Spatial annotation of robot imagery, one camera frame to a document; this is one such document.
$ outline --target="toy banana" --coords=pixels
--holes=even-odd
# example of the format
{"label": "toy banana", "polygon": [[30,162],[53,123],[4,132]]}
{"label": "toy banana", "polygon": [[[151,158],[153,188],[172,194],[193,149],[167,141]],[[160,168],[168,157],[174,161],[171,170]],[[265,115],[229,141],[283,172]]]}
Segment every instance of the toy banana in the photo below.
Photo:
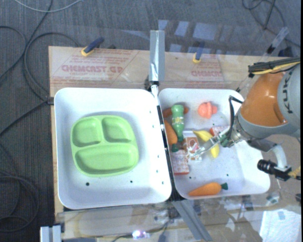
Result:
{"label": "toy banana", "polygon": [[[201,131],[193,131],[197,137],[199,137],[202,141],[207,142],[210,138],[213,137],[208,131],[201,130]],[[220,148],[219,144],[216,144],[213,148],[210,149],[210,152],[214,158],[218,157]]]}

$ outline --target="white plastic tray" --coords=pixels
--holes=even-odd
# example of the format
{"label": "white plastic tray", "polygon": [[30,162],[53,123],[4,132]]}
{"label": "white plastic tray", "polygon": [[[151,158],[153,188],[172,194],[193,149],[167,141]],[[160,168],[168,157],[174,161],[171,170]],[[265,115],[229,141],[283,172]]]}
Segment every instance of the white plastic tray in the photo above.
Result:
{"label": "white plastic tray", "polygon": [[[108,177],[80,173],[73,161],[70,131],[90,115],[114,114],[129,121],[139,162],[130,172]],[[58,195],[70,209],[159,203],[171,194],[164,143],[154,97],[139,89],[64,88],[55,95]]]}
{"label": "white plastic tray", "polygon": [[[178,103],[189,108],[185,115],[186,130],[209,130],[213,126],[230,124],[229,95],[243,100],[242,96],[233,90],[205,89],[164,89],[159,94],[161,109]],[[218,112],[210,119],[202,118],[197,113],[198,106],[203,102],[211,102],[218,107]],[[233,102],[234,110],[240,104]],[[214,198],[222,196],[237,196],[265,193],[270,187],[267,174],[257,169],[257,163],[262,159],[259,150],[251,148],[246,142],[240,142],[231,148],[220,146],[220,154],[213,158],[203,155],[201,162],[190,165],[190,173],[174,176],[178,193],[187,199]],[[228,190],[222,190],[215,196],[190,197],[188,192],[210,182],[227,183]]]}

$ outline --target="gray carpet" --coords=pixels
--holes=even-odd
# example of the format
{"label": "gray carpet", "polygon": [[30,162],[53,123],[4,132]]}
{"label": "gray carpet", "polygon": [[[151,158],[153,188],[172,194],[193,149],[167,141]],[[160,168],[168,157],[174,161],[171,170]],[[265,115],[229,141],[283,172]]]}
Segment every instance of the gray carpet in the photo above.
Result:
{"label": "gray carpet", "polygon": [[[51,2],[19,1],[44,11]],[[74,1],[53,0],[51,10]],[[49,45],[85,46],[103,36],[100,47],[148,50],[149,31],[162,29],[166,51],[193,52],[203,40],[207,53],[262,55],[287,27],[289,34],[272,55],[300,56],[301,0],[276,0],[263,29],[269,1],[244,0],[243,7],[242,0],[85,0],[45,14],[0,0],[0,26],[5,26],[0,28],[0,171],[5,172],[0,172],[0,229],[6,230],[0,241],[39,241],[39,228],[55,221],[51,116],[45,103]],[[40,36],[51,32],[63,35]],[[26,44],[38,37],[26,64],[23,56],[17,61],[25,49],[23,35]],[[32,185],[28,190],[26,180]]]}

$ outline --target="pink toy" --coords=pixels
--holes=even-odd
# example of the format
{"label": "pink toy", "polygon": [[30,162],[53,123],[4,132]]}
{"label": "pink toy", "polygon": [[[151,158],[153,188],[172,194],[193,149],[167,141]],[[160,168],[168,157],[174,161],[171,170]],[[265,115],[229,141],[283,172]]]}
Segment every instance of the pink toy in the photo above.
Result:
{"label": "pink toy", "polygon": [[213,114],[218,112],[218,108],[210,102],[205,102],[198,107],[197,112],[200,116],[210,119]]}

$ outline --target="orange carrot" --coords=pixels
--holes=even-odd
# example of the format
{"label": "orange carrot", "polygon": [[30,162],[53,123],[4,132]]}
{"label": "orange carrot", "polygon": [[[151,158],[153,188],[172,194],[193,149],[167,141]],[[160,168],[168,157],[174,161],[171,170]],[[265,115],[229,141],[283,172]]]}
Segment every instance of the orange carrot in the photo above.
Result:
{"label": "orange carrot", "polygon": [[210,196],[218,194],[221,189],[228,190],[227,183],[219,184],[218,182],[211,182],[198,187],[188,193],[189,196]]}
{"label": "orange carrot", "polygon": [[164,120],[165,125],[165,132],[167,136],[168,145],[172,146],[173,144],[177,143],[177,134],[175,133],[174,129],[172,128],[171,124],[168,121]]}
{"label": "orange carrot", "polygon": [[[188,107],[184,107],[184,114],[187,113],[188,113]],[[163,110],[163,117],[167,118],[171,115],[172,115],[172,110],[170,107]]]}

